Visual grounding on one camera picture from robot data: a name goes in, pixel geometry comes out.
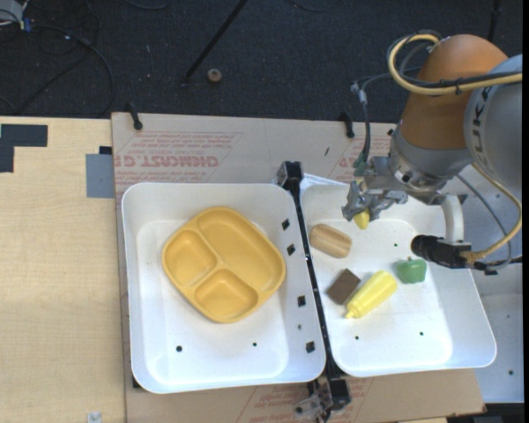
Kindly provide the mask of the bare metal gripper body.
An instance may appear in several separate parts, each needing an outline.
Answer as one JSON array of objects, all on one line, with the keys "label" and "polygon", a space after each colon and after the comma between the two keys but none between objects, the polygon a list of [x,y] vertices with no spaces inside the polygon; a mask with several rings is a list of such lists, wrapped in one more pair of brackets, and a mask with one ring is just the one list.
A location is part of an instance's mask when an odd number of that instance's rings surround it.
[{"label": "bare metal gripper body", "polygon": [[401,157],[376,156],[365,167],[361,191],[377,202],[404,204],[409,198],[424,204],[441,204],[446,180],[413,167]]}]

